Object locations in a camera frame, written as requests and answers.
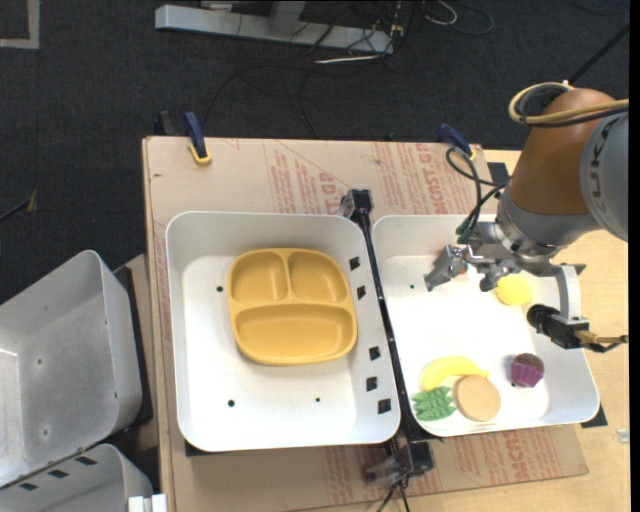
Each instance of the blue clamp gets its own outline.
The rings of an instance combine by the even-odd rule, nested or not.
[[[193,112],[184,115],[184,122],[187,125],[187,135],[191,138],[189,150],[198,165],[207,165],[211,162],[211,154],[204,143],[204,134],[198,118]]]
[[[467,139],[465,139],[458,130],[451,128],[448,124],[442,123],[438,126],[436,135],[438,136],[439,141],[446,142],[454,148],[461,149],[469,156],[469,158],[473,158],[473,156],[475,156],[471,146],[469,146],[469,143],[467,142]]]

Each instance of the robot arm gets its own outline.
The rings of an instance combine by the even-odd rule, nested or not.
[[[530,323],[564,348],[605,351],[602,343],[615,346],[628,337],[604,341],[589,333],[587,319],[580,315],[577,284],[584,266],[555,265],[551,260],[597,229],[628,241],[628,101],[621,108],[620,102],[599,91],[554,86],[565,89],[531,123],[495,221],[478,222],[463,247],[445,247],[424,276],[425,285],[431,291],[469,265],[484,274],[481,291],[521,270],[553,276],[560,289],[560,311],[534,306]],[[517,98],[510,106],[514,118]]]

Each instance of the dark floor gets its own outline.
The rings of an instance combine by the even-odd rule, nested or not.
[[[26,3],[0,1],[0,39],[28,37]],[[203,120],[218,91],[208,136],[433,141],[446,122],[485,148],[520,149],[528,129],[509,119],[509,100],[571,77],[630,18],[630,0],[468,0],[449,2],[451,27],[405,1],[395,56],[313,66],[345,53],[159,32],[166,3],[198,5],[42,0],[40,49],[0,45],[0,216],[37,190],[36,211],[0,220],[0,303],[84,249],[111,268],[145,252],[140,143],[162,110],[177,126],[187,111]],[[397,3],[351,4],[309,2],[302,19],[349,11],[338,24],[363,24]],[[574,85],[628,98],[629,67],[626,35]]]

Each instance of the monitor stand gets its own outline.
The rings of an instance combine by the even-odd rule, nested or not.
[[[207,8],[163,5],[156,9],[156,30],[183,30],[244,37],[282,43],[349,48],[366,53],[393,52],[384,32],[320,23],[304,23],[300,15],[306,2],[272,2],[268,16],[232,12],[238,2],[201,2]]]

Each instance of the white plastic bin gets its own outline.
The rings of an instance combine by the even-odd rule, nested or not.
[[[117,448],[100,444],[0,491],[2,512],[124,512],[151,496],[147,476]]]
[[[274,247],[322,251],[340,265],[358,327],[347,355],[283,367],[240,353],[229,268],[247,251]],[[329,215],[186,212],[167,227],[167,257],[178,423],[189,443],[219,452],[373,444],[395,434],[395,380],[357,225]]]
[[[0,487],[128,426],[141,402],[129,297],[98,254],[0,306]]]
[[[483,293],[482,274],[470,267],[452,281],[427,291],[423,276],[446,244],[455,244],[456,227],[464,215],[388,216],[372,230],[380,279],[396,337],[407,393],[422,390],[421,375],[432,361],[462,355],[490,371],[489,380],[502,400],[491,421],[476,422],[460,411],[435,421],[416,421],[442,437],[518,428],[533,428],[591,419],[600,399],[582,349],[566,350],[536,333],[526,314],[533,304],[559,308],[553,277],[521,272],[531,288],[532,302],[506,306],[495,292]],[[484,216],[481,220],[493,220]],[[514,387],[510,363],[514,355],[530,352],[544,361],[544,378],[533,388]],[[458,377],[443,382],[454,386]]]

